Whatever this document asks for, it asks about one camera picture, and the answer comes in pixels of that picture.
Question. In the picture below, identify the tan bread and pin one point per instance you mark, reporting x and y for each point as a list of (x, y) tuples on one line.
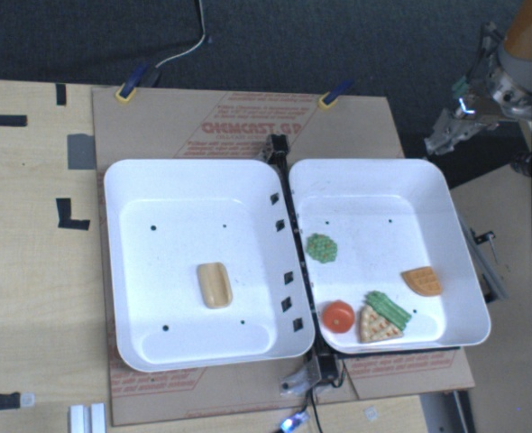
[(214, 285)]

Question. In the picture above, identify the green asparagus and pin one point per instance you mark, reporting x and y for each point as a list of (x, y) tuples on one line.
[(390, 310)]

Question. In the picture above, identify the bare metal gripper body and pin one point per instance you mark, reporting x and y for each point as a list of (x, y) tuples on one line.
[(505, 90)]

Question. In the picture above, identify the yellow pizza slice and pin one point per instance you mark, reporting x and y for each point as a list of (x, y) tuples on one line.
[(374, 329)]

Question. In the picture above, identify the white plastic tray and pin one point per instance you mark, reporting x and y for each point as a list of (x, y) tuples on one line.
[(180, 242), (374, 242)]

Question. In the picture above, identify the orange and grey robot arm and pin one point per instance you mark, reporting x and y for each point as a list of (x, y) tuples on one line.
[(518, 25)]

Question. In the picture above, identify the green grapes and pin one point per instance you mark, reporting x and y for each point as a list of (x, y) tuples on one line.
[(321, 248)]

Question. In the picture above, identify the orange waffle biscuit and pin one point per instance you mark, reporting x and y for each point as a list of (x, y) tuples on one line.
[(424, 281)]

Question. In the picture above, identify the brown cardboard board red print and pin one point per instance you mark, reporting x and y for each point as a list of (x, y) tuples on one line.
[(158, 124)]

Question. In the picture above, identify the red tomato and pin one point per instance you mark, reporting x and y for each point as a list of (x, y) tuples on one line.
[(338, 316)]

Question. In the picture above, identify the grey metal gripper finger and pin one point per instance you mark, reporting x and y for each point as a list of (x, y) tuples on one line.
[(456, 120), (438, 139)]

